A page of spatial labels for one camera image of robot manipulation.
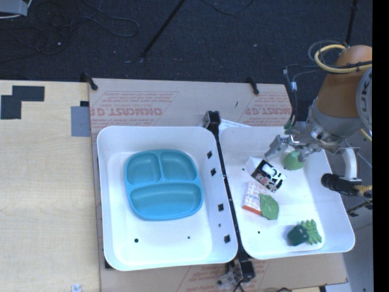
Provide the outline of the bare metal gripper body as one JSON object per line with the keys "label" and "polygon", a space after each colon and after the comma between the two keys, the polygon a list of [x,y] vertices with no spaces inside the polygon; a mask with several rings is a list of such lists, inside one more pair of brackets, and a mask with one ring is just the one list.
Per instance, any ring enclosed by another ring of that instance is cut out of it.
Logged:
{"label": "bare metal gripper body", "polygon": [[324,130],[315,122],[296,122],[285,131],[288,144],[291,147],[317,145],[322,149],[335,152],[338,149],[338,138]]}

